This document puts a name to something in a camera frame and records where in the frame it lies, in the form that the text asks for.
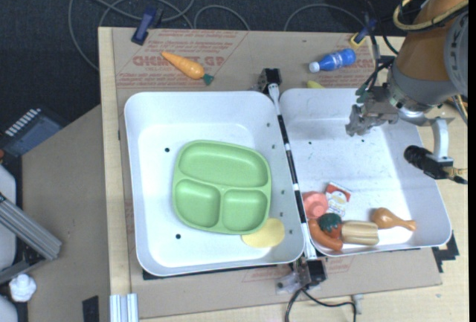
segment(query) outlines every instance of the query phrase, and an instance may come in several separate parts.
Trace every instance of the yellow cable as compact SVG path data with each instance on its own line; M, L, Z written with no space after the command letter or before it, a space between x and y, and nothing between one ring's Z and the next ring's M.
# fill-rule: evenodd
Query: yellow cable
M403 0L401 4L399 4L395 11L393 12L393 23L395 26L397 26L400 30L403 31L418 31L418 30L423 30L425 28L431 27L435 24L440 23L441 21L444 21L446 18L448 18L451 14L456 13L457 11L461 10L465 6L469 6L469 0L464 0L461 1L459 4L456 4L455 6L451 7L444 13L440 14L439 16L435 16L433 19L419 23L417 25L406 25L405 23L401 23L399 21L399 13L402 11L402 8L412 2L413 0Z

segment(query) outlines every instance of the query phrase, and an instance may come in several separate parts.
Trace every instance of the blue bottle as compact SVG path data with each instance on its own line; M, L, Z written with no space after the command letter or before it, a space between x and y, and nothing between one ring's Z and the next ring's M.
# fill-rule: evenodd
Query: blue bottle
M318 62L312 62L309 64L309 70L312 73L319 71L334 71L337 68L345 65L351 65L356 61L356 53L352 48L345 48L328 54Z

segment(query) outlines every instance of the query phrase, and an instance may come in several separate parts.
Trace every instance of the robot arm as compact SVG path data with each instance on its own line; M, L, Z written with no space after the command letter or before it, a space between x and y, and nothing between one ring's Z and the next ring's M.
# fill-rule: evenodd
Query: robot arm
M448 153L447 123L451 120L425 116L450 97L468 96L469 0L426 0L412 25L399 20L404 0L393 15L395 25L408 32L394 59L381 62L356 92L347 134L364 135L374 126L402 119L417 126L431 126L434 151L410 146L405 158L435 179L460 183ZM376 75L388 68L387 81L376 86Z

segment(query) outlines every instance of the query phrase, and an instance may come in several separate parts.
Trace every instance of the green plate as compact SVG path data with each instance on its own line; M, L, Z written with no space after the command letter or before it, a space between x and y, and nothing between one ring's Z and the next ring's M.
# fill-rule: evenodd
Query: green plate
M256 150L192 141L178 153L172 195L174 211L190 227L250 234L268 218L271 172Z

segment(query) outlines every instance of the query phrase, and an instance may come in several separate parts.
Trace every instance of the toy carrot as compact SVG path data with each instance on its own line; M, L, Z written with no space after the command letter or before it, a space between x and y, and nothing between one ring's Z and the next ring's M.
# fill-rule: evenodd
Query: toy carrot
M203 79L207 85L209 85L213 80L213 76L206 74L205 69L198 62L194 62L193 60L187 59L186 57L180 57L179 55L171 54L170 52L166 51L162 52L162 56L170 64L182 71L191 79Z

